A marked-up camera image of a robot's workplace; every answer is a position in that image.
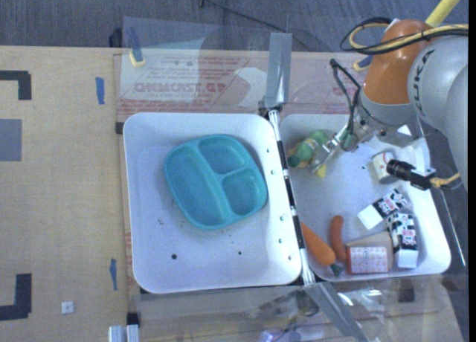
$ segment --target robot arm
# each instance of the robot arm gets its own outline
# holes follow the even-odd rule
[[[389,26],[381,45],[427,31],[433,30],[424,22],[402,20]],[[352,151],[374,135],[404,147],[413,138],[398,129],[417,115],[448,138],[454,162],[468,189],[468,37],[449,34],[427,39],[421,36],[409,45],[373,56],[364,85],[355,97],[352,127],[345,126],[328,143],[329,157],[337,145]],[[461,35],[467,35],[467,28]],[[312,171],[327,160],[313,161]]]

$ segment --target metal bracket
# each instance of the metal bracket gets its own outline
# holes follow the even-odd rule
[[[269,37],[268,77],[260,109],[280,109],[288,101],[291,76],[292,34],[271,33]]]
[[[110,326],[109,342],[139,342],[139,325]]]
[[[323,281],[305,286],[304,291],[319,305],[344,337],[354,337],[358,342],[369,342],[331,283]]]

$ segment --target clear plastic panel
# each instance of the clear plastic panel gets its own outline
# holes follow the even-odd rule
[[[310,30],[289,17],[292,47],[299,49]],[[118,121],[137,112],[255,113],[266,90],[271,30],[125,18],[120,67]],[[289,105],[303,113],[346,114],[347,101],[333,81],[332,53],[294,52]],[[354,54],[339,54],[352,68]],[[356,73],[360,82],[364,72]],[[352,94],[355,87],[349,87]]]
[[[439,277],[334,287],[368,341],[463,340]],[[131,305],[141,315],[142,341],[356,341],[306,290],[309,286],[141,294]]]

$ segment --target cow print carton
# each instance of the cow print carton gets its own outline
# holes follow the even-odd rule
[[[397,189],[369,204],[357,217],[370,230],[383,222],[391,213],[401,210],[408,204],[407,199]]]
[[[414,216],[410,213],[395,212],[389,215],[386,220],[397,267],[416,268],[418,244]]]

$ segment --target toy carrot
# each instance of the toy carrot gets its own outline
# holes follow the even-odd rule
[[[344,269],[335,264],[334,251],[304,223],[301,222],[300,225],[307,250],[320,264],[329,266],[332,269],[334,276],[337,277]]]

